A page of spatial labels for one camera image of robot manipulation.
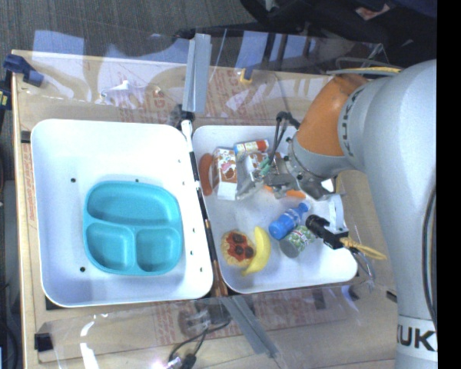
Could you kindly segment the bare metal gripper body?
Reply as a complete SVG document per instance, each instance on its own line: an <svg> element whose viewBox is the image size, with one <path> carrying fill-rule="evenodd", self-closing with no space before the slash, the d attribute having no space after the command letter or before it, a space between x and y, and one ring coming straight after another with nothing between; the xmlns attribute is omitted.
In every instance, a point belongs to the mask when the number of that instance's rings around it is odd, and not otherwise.
<svg viewBox="0 0 461 369"><path fill-rule="evenodd" d="M274 155L270 169L264 177L264 184L271 187L277 198L282 198L288 191L302 191L316 201L326 200L331 190L323 186L327 178L301 163L295 156Z"/></svg>

